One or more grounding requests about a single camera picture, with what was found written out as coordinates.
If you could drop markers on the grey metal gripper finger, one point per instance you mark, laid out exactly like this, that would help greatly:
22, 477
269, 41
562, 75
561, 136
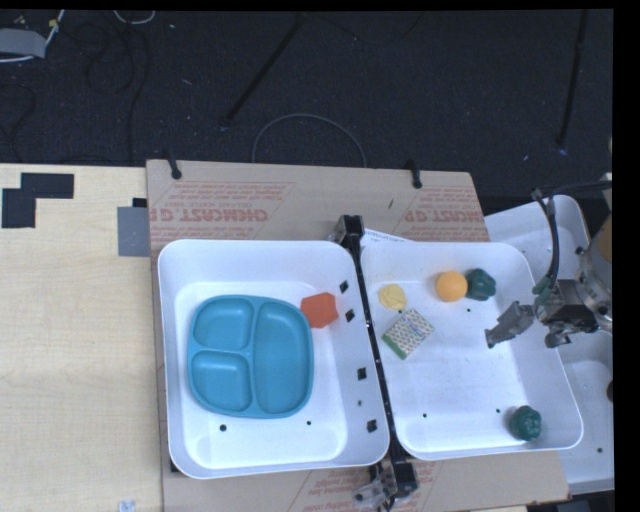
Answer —
557, 339
510, 325

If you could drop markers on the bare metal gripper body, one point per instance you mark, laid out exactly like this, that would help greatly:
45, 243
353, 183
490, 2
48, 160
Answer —
575, 305

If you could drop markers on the green toy pepper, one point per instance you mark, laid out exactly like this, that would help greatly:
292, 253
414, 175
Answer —
481, 284

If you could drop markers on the white plastic tray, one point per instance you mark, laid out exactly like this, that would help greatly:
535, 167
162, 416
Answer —
270, 450
590, 400
460, 385

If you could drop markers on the orange ball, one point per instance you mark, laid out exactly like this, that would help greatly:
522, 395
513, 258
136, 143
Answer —
451, 286

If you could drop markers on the green toy broccoli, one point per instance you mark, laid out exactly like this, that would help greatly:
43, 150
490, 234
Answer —
526, 423

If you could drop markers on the patterned white green packet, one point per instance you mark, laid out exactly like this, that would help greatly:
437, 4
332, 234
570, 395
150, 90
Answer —
407, 333

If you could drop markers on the yellow toy food lump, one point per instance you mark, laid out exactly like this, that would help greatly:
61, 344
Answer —
392, 297

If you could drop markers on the thin black rod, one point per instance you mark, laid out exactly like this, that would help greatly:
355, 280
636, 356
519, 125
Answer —
376, 350

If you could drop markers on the white paper sheet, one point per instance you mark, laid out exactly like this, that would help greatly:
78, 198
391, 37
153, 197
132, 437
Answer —
385, 236

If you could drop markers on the orange toy pepper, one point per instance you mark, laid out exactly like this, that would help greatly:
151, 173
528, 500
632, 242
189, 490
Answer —
320, 310

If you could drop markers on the blue divided plate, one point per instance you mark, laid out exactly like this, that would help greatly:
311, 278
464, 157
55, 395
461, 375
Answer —
280, 360

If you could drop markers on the brown cardboard board red print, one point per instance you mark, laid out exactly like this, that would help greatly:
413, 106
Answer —
310, 200

